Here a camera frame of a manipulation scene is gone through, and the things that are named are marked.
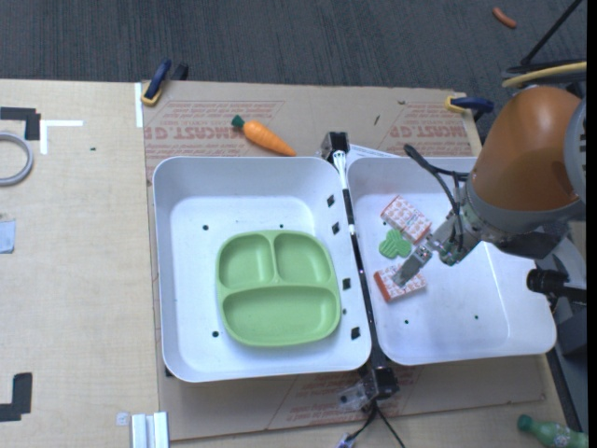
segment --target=yellow cable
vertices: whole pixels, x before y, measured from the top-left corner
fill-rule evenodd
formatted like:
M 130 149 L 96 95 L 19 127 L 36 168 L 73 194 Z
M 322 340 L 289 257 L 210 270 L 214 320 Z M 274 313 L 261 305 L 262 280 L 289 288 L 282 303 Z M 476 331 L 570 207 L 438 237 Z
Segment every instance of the yellow cable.
M 517 77 L 505 79 L 502 81 L 502 88 L 508 88 L 512 86 L 526 83 L 533 79 L 541 77 L 552 77 L 553 75 L 561 75 L 562 73 L 571 73 L 574 71 L 587 71 L 587 62 L 580 63 L 569 63 L 561 66 L 553 66 L 551 68 L 544 68 L 543 70 L 532 71 L 531 73 L 525 73 Z

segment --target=green object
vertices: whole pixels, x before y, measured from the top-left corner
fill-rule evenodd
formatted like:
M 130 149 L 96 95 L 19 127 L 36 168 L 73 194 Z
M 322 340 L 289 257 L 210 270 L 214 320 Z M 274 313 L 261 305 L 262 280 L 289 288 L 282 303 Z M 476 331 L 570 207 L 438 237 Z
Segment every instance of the green object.
M 229 238 L 216 259 L 220 314 L 246 345 L 314 342 L 340 322 L 340 292 L 331 257 L 299 231 L 253 231 Z
M 380 253 L 388 259 L 394 259 L 397 256 L 405 258 L 410 253 L 410 242 L 402 238 L 399 230 L 392 229 L 380 243 Z
M 236 126 L 237 128 L 242 128 L 244 126 L 244 119 L 242 119 L 239 115 L 236 115 L 232 119 L 232 126 Z
M 589 435 L 555 422 L 538 422 L 527 414 L 519 417 L 521 431 L 533 433 L 544 446 L 557 448 L 589 448 Z

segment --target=gray carpet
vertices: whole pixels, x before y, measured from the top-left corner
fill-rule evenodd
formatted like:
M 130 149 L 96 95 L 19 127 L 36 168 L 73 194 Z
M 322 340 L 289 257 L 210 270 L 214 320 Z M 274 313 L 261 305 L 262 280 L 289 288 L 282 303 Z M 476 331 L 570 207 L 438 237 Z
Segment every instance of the gray carpet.
M 484 140 L 514 92 L 501 88 L 502 72 L 573 1 L 0 0 L 0 77 L 139 81 L 169 57 L 193 80 L 451 88 L 495 103 L 478 122 Z M 586 59 L 587 28 L 584 0 L 534 63 Z

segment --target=sausage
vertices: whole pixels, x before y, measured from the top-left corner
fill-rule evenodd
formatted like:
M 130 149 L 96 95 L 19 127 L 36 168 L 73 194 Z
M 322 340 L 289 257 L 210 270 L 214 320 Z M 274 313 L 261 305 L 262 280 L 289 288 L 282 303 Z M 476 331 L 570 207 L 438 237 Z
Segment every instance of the sausage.
M 509 18 L 499 7 L 493 7 L 492 14 L 508 28 L 516 28 L 516 21 Z

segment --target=red and white box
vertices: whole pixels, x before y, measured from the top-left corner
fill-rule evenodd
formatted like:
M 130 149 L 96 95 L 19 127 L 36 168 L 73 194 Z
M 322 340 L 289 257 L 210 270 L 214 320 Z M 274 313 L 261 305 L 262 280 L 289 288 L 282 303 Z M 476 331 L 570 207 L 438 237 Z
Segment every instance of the red and white box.
M 398 272 L 401 266 L 387 267 L 373 274 L 377 287 L 386 302 L 402 297 L 410 292 L 427 287 L 427 281 L 421 273 L 417 273 L 403 287 L 399 286 L 392 277 Z
M 431 228 L 431 221 L 400 195 L 385 206 L 382 219 L 414 244 L 418 244 Z

